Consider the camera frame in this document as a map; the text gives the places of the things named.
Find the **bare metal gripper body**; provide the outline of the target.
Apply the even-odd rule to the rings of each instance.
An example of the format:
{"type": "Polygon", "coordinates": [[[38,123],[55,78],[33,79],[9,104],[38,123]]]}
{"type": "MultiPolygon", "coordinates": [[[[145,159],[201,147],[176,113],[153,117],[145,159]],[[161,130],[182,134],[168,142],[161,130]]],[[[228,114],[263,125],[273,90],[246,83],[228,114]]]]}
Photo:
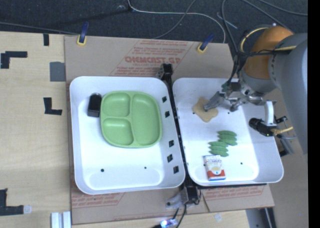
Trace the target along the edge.
{"type": "Polygon", "coordinates": [[[270,79],[238,79],[224,83],[224,98],[234,106],[246,103],[262,106],[266,103],[264,96],[275,88],[270,79]]]}

